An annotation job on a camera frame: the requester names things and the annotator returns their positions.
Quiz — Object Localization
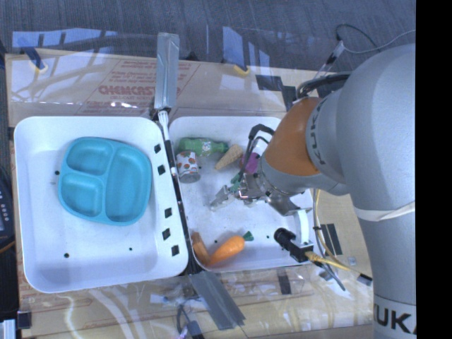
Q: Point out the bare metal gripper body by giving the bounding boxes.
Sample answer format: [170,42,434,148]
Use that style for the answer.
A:
[231,171,284,208]

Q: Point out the white plastic tray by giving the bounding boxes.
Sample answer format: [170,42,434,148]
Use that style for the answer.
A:
[168,115,319,273]
[13,115,189,294]

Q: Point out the purple toy food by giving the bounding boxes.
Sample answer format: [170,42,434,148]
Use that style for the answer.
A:
[241,152,261,175]

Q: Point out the tan ice cream cone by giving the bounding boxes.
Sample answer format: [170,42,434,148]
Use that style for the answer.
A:
[214,143,245,171]

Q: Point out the white can with orange print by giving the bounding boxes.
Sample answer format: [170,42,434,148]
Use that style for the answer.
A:
[175,150,202,184]

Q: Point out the orange carrot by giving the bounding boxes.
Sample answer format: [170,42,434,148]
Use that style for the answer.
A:
[207,230,255,266]

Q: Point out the green plastic bottle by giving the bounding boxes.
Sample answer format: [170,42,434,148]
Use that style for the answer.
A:
[177,137,230,157]

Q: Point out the blue divided plate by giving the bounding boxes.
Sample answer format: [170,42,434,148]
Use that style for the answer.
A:
[57,136,153,227]

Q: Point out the brown cardboard board, red print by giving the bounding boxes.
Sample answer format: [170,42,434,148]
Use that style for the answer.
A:
[5,47,375,339]

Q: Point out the black cylinder on white bracket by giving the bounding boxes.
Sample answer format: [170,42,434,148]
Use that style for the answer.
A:
[273,207,316,263]

